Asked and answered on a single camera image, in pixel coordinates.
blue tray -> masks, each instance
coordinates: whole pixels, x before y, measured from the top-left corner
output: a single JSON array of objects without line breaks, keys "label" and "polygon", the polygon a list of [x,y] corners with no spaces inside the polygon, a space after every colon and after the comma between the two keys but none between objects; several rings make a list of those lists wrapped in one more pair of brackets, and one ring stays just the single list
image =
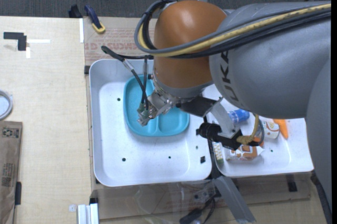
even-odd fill
[{"label": "blue tray", "polygon": [[[146,95],[154,90],[151,80],[146,83]],[[130,78],[124,86],[124,116],[128,127],[136,134],[150,137],[172,136],[182,133],[190,122],[190,115],[178,108],[170,109],[151,119],[146,126],[141,126],[138,120],[137,109],[141,102],[142,90],[135,77]]]}]

brown package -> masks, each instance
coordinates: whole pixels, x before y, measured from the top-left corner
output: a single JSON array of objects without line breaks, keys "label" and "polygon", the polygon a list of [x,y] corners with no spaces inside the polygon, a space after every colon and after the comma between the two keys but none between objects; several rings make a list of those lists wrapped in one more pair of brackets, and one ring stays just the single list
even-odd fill
[{"label": "brown package", "polygon": [[0,223],[14,221],[22,122],[0,121]]}]

